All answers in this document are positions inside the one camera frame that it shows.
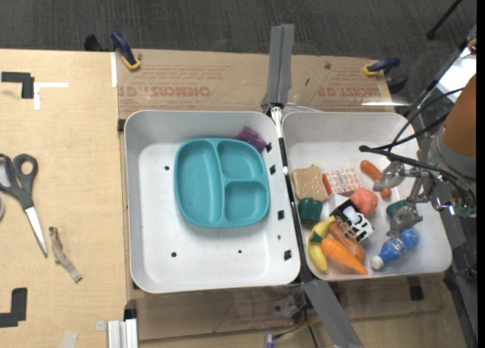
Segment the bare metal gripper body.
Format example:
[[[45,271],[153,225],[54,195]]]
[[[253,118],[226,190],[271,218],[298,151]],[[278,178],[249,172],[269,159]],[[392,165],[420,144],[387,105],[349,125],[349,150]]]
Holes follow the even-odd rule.
[[[472,182],[450,171],[429,168],[411,168],[406,177],[415,179],[411,192],[405,199],[413,208],[418,203],[429,202],[438,212],[473,212],[474,190]]]

